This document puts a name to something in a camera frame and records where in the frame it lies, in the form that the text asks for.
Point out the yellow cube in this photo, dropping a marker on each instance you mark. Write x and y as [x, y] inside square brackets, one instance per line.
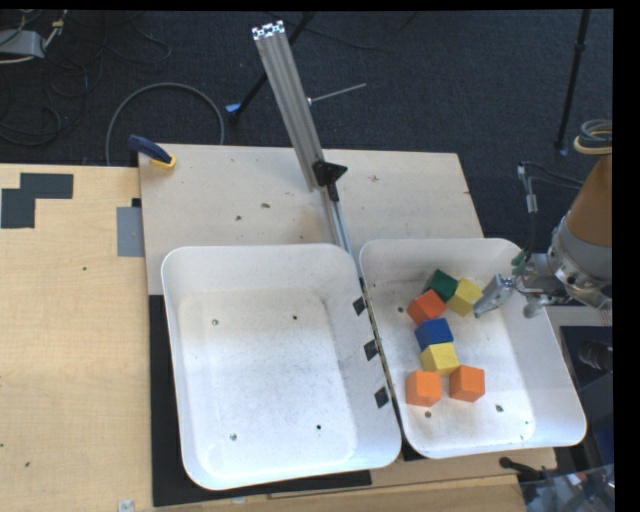
[466, 296]
[440, 358]

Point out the green cube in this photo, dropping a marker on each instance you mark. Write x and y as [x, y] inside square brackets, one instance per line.
[444, 284]

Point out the pale wood board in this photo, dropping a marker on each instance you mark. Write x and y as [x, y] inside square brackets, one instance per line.
[250, 200]

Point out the orange cube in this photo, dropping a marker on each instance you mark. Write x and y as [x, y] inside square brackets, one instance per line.
[426, 306]
[423, 387]
[467, 383]

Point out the blue cube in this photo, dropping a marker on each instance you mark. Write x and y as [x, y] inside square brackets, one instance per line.
[434, 333]

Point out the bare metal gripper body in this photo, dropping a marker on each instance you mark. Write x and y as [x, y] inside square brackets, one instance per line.
[575, 286]

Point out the white plastic tray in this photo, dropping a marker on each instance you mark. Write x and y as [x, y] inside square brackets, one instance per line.
[270, 370]
[500, 350]

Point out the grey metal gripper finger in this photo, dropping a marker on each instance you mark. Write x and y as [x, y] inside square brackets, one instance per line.
[533, 307]
[492, 297]

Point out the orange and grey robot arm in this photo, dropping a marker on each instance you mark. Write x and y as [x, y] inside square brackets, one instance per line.
[596, 205]

